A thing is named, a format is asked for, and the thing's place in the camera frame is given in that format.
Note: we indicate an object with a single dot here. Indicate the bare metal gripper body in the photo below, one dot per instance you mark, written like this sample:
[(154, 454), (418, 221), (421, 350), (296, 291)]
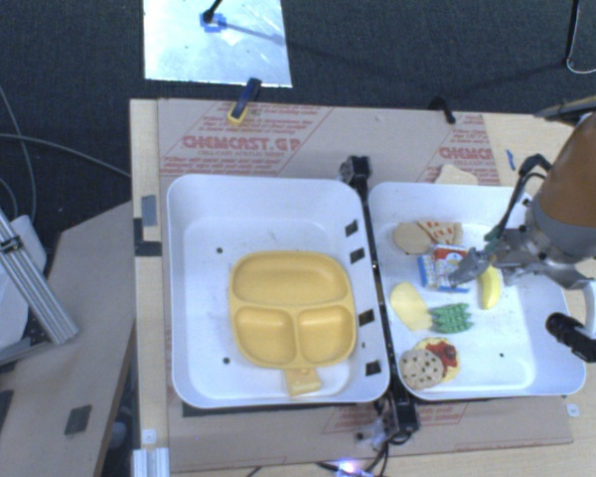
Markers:
[(519, 251)]

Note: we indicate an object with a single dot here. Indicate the chocolate chip cookie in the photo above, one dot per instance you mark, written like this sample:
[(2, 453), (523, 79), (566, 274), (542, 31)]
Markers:
[(421, 369)]

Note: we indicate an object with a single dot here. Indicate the tan bread slice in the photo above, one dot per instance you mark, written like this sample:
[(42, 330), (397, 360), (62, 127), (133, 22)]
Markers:
[(454, 175)]

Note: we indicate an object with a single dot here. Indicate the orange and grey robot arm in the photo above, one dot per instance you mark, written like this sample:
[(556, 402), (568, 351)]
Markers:
[(581, 167)]

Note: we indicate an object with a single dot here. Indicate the red white blue carton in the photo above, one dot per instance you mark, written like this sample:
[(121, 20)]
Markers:
[(439, 266)]

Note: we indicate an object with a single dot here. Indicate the tan round biscuit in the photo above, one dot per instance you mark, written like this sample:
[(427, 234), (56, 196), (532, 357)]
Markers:
[(409, 239)]

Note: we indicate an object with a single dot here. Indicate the yellow spaghetti with red sauce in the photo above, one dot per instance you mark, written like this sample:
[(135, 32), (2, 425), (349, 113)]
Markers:
[(447, 356)]

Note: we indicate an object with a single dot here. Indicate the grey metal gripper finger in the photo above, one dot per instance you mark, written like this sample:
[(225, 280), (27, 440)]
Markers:
[(514, 276), (469, 266)]

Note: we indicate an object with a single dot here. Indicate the yellow oval crisp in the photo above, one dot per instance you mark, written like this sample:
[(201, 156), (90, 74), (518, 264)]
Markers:
[(411, 307)]

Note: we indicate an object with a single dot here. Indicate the yellow banana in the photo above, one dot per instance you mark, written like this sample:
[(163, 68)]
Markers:
[(491, 291)]

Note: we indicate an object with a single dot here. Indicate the thin black rod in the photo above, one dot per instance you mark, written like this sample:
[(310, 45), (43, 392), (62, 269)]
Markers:
[(377, 276)]

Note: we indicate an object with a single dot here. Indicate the black cylinder on white bracket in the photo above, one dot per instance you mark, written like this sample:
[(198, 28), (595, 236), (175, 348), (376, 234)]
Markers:
[(576, 336)]

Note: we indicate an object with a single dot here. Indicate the white plastic tray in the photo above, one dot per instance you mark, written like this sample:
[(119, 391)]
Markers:
[(203, 291), (506, 346)]

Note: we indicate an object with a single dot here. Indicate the pizza slice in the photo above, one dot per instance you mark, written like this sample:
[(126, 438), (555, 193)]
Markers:
[(444, 231)]

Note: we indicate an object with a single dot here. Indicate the green pea pods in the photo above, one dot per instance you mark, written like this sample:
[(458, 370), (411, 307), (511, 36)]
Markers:
[(451, 318)]

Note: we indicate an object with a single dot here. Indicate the yellow divided plate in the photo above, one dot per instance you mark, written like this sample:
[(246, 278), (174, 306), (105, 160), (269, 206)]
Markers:
[(288, 311)]

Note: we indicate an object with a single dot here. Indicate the brown cardboard board red print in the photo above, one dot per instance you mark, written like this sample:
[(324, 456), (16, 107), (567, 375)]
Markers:
[(298, 137)]

